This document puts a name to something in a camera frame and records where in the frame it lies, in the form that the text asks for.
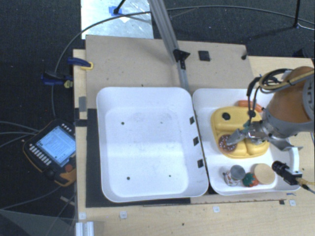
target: metal sheet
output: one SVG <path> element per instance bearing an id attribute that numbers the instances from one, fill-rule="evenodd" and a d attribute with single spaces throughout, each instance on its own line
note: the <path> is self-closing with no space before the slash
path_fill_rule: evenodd
<path id="1" fill-rule="evenodd" d="M 101 20 L 111 18 L 109 8 L 117 7 L 121 0 L 81 0 L 81 27 L 86 27 Z M 121 8 L 122 14 L 149 11 L 147 0 L 126 0 Z M 91 35 L 153 38 L 150 14 L 138 15 L 133 18 L 119 18 L 95 26 L 82 34 L 82 38 Z"/>

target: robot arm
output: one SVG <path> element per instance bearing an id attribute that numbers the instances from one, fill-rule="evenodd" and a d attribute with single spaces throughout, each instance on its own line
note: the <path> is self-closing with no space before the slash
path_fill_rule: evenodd
<path id="1" fill-rule="evenodd" d="M 284 74 L 285 77 L 282 82 L 275 77 L 288 71 L 290 73 Z M 251 110 L 249 104 L 250 118 L 247 127 L 244 130 L 236 130 L 227 140 L 227 145 L 233 145 L 248 138 L 255 144 L 269 141 L 280 150 L 288 150 L 293 147 L 288 140 L 290 136 L 303 131 L 314 132 L 313 68 L 302 66 L 293 71 L 279 69 L 261 78 L 255 78 L 248 89 L 249 98 L 256 82 L 259 82 L 258 89 L 263 93 L 275 94 L 263 110 L 263 117 L 260 122 L 251 122 L 254 111 Z"/>

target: black floor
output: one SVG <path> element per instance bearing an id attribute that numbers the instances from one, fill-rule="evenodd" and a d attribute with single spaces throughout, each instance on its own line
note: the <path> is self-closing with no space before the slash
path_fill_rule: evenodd
<path id="1" fill-rule="evenodd" d="M 171 11 L 178 40 L 245 44 L 249 55 L 291 57 L 303 49 L 314 58 L 314 31 L 293 28 L 297 0 L 164 0 L 167 8 L 228 5 L 274 11 L 292 17 L 232 7 L 200 8 L 178 15 Z M 44 70 L 54 71 L 57 60 L 72 37 L 80 31 L 80 0 L 0 0 L 0 121 L 10 121 L 41 129 L 53 118 L 51 87 L 40 80 Z M 299 23 L 314 28 L 315 0 L 301 0 Z M 159 33 L 154 24 L 154 36 Z M 73 48 L 83 48 L 76 40 Z M 69 74 L 62 60 L 60 73 Z M 73 93 L 55 87 L 56 116 L 74 120 Z M 0 133 L 26 129 L 0 124 Z M 0 146 L 20 135 L 0 134 Z M 0 208 L 42 196 L 58 186 L 49 182 L 22 154 L 22 139 L 0 148 Z M 13 211 L 57 216 L 71 197 L 74 186 Z M 61 217 L 71 218 L 68 206 Z"/>

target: yellow cable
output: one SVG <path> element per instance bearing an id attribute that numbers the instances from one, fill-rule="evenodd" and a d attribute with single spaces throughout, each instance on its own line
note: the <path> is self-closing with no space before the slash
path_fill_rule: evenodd
<path id="1" fill-rule="evenodd" d="M 315 185 L 315 182 L 308 182 L 307 180 L 303 179 L 303 178 L 300 178 L 300 177 L 297 177 L 296 178 L 296 181 L 299 183 L 299 185 L 307 185 L 307 184 L 310 184 L 310 185 Z"/>
<path id="2" fill-rule="evenodd" d="M 276 84 L 276 85 L 271 85 L 271 86 L 266 86 L 263 84 L 264 79 L 269 76 L 270 73 L 266 73 L 264 76 L 262 76 L 259 80 L 259 85 L 262 89 L 265 90 L 273 90 L 273 89 L 279 89 L 282 88 L 288 84 L 292 84 L 294 82 L 296 82 L 297 80 L 303 79 L 304 77 L 310 76 L 312 74 L 314 74 L 314 70 L 309 71 L 307 73 L 301 74 L 299 76 L 294 77 L 293 79 L 289 80 L 289 81 L 282 81 L 280 84 Z"/>

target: tin can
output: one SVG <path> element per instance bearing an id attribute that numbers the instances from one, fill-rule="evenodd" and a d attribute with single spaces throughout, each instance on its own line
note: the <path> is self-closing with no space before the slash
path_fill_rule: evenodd
<path id="1" fill-rule="evenodd" d="M 229 186 L 236 186 L 245 177 L 245 170 L 240 165 L 233 165 L 232 168 L 223 173 L 224 181 Z"/>

